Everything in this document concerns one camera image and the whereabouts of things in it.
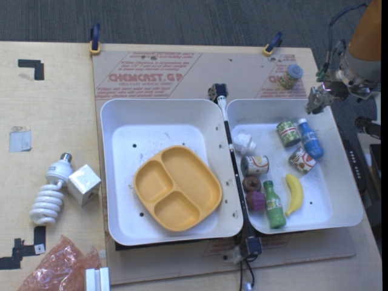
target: green bottle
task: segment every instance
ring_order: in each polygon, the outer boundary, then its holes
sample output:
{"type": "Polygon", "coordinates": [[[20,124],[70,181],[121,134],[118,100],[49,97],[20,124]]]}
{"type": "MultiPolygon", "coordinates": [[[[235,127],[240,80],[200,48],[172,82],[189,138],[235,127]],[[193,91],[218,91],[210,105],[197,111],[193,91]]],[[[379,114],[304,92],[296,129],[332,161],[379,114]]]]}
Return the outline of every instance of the green bottle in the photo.
{"type": "Polygon", "coordinates": [[[283,213],[283,206],[280,197],[273,191],[273,182],[268,180],[263,183],[266,191],[266,209],[269,224],[272,229],[285,226],[286,217],[283,213]]]}

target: pink plastic bag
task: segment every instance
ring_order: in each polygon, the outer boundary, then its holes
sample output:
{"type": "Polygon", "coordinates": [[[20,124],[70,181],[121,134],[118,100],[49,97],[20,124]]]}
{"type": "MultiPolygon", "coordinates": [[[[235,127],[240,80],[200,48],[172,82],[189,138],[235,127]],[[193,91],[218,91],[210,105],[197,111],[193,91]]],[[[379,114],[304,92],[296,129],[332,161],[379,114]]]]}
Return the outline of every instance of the pink plastic bag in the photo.
{"type": "Polygon", "coordinates": [[[85,270],[100,268],[95,248],[84,256],[71,240],[62,236],[18,291],[83,291],[85,270]]]}

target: wooden table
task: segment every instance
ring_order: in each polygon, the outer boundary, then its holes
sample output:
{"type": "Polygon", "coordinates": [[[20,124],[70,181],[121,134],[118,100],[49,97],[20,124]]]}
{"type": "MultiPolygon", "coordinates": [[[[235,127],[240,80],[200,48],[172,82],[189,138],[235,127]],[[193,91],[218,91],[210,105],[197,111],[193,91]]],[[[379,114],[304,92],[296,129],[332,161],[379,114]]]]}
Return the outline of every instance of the wooden table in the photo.
{"type": "MultiPolygon", "coordinates": [[[[141,50],[200,53],[261,53],[256,47],[102,44],[102,50],[141,50]]],[[[316,64],[309,48],[279,48],[292,53],[304,70],[306,90],[315,85],[316,64]]],[[[93,64],[88,44],[0,42],[0,258],[10,256],[15,238],[33,244],[31,205],[46,184],[45,173],[62,153],[70,152],[78,169],[88,164],[99,172],[93,64]],[[44,81],[33,69],[19,68],[19,59],[44,63],[44,81]],[[9,152],[9,133],[18,126],[30,129],[31,150],[9,152]]],[[[47,227],[46,251],[61,235],[82,252],[105,249],[101,194],[80,207],[64,191],[59,221],[47,227]]],[[[356,255],[327,261],[255,269],[255,289],[273,290],[382,290],[382,260],[368,219],[349,227],[356,255]]],[[[43,255],[21,261],[21,269],[0,270],[2,289],[17,290],[43,255]]],[[[114,286],[112,290],[238,290],[239,271],[114,286]]]]}

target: banana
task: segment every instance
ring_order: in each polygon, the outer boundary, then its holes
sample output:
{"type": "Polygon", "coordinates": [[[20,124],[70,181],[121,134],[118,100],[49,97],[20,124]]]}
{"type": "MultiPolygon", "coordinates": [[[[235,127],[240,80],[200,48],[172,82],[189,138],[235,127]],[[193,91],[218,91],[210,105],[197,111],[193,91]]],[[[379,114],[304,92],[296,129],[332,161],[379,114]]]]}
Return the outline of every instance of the banana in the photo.
{"type": "Polygon", "coordinates": [[[289,208],[285,212],[286,216],[289,216],[292,212],[302,206],[303,188],[298,178],[290,173],[286,174],[286,181],[291,190],[291,202],[289,208]]]}

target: tin can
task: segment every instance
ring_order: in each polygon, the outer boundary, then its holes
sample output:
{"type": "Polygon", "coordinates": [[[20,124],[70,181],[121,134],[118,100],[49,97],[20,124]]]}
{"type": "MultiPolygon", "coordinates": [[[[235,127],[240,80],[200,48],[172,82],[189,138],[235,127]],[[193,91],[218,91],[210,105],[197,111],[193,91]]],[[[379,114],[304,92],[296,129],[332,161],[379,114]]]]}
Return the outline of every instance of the tin can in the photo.
{"type": "Polygon", "coordinates": [[[285,74],[279,78],[279,83],[285,89],[292,89],[296,82],[303,76],[303,70],[298,65],[289,65],[285,74]]]}
{"type": "Polygon", "coordinates": [[[279,123],[276,129],[280,135],[284,146],[286,147],[293,146],[301,140],[301,137],[295,126],[293,125],[292,121],[284,121],[282,123],[279,123]]]}
{"type": "Polygon", "coordinates": [[[241,159],[241,171],[244,176],[260,175],[269,170],[269,161],[266,155],[245,156],[241,159]]]}
{"type": "Polygon", "coordinates": [[[289,161],[303,173],[308,173],[316,164],[315,159],[301,147],[291,154],[289,161]]]}

